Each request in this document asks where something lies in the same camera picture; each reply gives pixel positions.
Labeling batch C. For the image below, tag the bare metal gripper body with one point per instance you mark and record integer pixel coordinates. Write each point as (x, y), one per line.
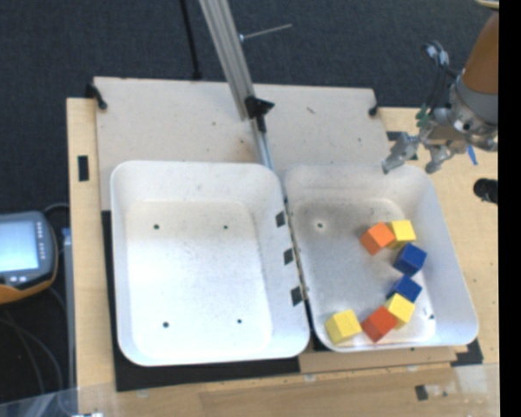
(456, 127)

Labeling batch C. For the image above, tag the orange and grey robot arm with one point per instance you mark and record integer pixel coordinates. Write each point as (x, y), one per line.
(484, 63)

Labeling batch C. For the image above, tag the thin black and white rod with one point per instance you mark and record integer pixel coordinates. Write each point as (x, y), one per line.
(296, 246)

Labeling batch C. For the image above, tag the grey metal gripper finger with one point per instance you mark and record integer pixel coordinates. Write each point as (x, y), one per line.
(437, 156)
(400, 150)

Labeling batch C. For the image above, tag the pale flat board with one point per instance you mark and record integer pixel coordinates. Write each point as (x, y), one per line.
(178, 120)

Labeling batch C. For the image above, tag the blue cube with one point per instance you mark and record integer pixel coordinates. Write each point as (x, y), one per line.
(407, 288)
(410, 259)

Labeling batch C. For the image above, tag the orange cube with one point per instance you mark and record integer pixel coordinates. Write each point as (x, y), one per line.
(380, 323)
(377, 237)

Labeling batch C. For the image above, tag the yellow cube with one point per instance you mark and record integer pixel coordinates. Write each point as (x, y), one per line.
(343, 326)
(401, 309)
(404, 232)

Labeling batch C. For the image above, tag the white plastic tray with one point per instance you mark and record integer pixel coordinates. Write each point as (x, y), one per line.
(343, 272)
(199, 267)

